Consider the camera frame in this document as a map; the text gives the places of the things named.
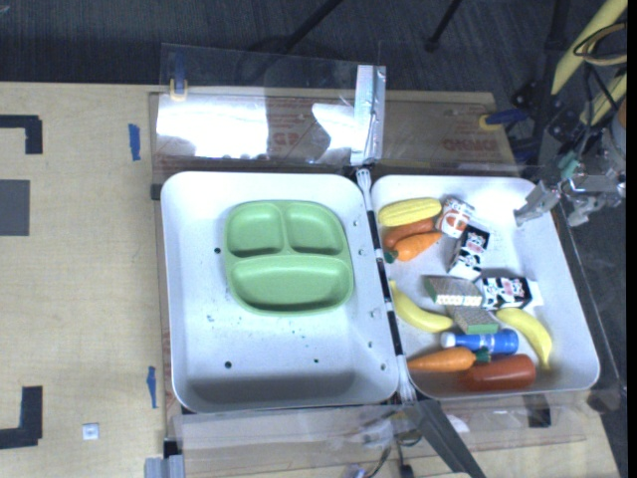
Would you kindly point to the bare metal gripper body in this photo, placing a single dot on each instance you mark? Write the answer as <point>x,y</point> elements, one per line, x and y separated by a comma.
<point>594,183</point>

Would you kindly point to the orange carrot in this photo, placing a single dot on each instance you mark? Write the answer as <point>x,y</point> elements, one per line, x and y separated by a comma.
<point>415,247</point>
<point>440,360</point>

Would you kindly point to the orange sausage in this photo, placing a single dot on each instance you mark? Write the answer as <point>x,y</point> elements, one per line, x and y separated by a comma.
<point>405,230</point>

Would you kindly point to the yellow corn cob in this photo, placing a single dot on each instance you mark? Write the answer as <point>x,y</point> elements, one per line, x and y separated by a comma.
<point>409,211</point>

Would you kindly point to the green divided plate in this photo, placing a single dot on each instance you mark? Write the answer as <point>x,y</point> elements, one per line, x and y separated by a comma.
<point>288,277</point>

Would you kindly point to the white plastic tray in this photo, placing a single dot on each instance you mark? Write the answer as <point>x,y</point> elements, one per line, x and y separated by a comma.
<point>552,277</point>
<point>278,356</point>

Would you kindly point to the small white square block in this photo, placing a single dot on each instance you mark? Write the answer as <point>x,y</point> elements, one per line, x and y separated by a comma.
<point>90,431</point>

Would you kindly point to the yellow banana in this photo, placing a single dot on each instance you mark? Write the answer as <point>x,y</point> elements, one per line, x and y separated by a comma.
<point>532,330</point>
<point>418,315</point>

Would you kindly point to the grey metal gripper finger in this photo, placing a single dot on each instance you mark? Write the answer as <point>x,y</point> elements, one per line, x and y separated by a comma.
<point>583,212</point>
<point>537,202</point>

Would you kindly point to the red sausage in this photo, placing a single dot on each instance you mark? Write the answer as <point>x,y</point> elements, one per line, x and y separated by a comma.
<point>502,374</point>

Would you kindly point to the orange and white carton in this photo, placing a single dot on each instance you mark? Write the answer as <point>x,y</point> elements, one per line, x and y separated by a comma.
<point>454,218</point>

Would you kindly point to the blue and white bottle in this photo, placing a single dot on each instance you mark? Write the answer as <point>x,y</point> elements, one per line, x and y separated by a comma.
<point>485,341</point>

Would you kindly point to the thin black and white rod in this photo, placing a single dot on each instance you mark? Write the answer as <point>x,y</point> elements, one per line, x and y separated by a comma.
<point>383,272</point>

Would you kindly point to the cow print carton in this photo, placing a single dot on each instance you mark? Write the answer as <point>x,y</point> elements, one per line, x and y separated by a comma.
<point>469,253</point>
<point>510,293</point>

